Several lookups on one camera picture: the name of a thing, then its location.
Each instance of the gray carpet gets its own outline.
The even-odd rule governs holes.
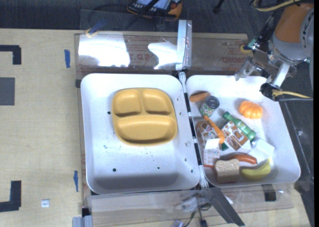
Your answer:
[[[125,5],[130,0],[0,0],[0,28],[32,29],[86,29],[81,24],[82,10],[100,10],[127,13]],[[180,18],[190,19],[193,32],[246,33],[253,38],[263,27],[269,13],[250,7],[251,0],[225,0],[218,14],[213,13],[219,0],[183,0]],[[265,0],[265,4],[276,0]],[[287,80],[283,88],[311,95],[309,69],[300,66],[298,76]],[[289,110],[295,120],[288,120],[292,141],[302,167],[302,175],[296,188],[300,191],[314,226],[314,119],[313,102],[287,102],[283,112]]]

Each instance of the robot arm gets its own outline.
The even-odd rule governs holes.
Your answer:
[[[248,57],[241,69],[236,72],[236,80],[245,78],[254,71],[261,72],[267,78],[266,83],[261,86],[261,92],[264,96],[275,100],[272,96],[272,90],[280,90],[285,78],[287,76],[293,77],[296,74],[296,66],[309,60],[310,79],[313,87],[313,1],[296,2],[296,0],[290,0],[268,41],[266,52],[260,50],[257,38],[248,47],[255,51],[255,54]]]

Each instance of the can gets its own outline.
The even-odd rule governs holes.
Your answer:
[[[199,112],[202,115],[211,116],[219,107],[219,100],[215,96],[207,96],[204,102],[199,107]]]

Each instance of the tabletop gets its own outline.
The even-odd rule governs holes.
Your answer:
[[[14,100],[0,105],[0,201],[12,201],[11,182],[21,182],[21,205],[8,211],[3,204],[0,226],[67,227],[82,214],[84,176],[75,86],[75,35],[79,33],[83,31],[0,29],[1,45],[21,48],[21,64],[13,64],[11,51],[0,51],[0,78],[11,78],[14,86]],[[239,216],[246,226],[310,226],[299,193],[294,189],[289,193],[291,206],[286,209],[239,210]],[[219,215],[205,219],[209,226],[237,226],[226,224]],[[199,226],[198,218],[189,226]]]

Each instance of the plastic orange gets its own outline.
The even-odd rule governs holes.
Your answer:
[[[263,108],[256,103],[243,101],[239,106],[239,113],[246,118],[259,119],[263,116]]]

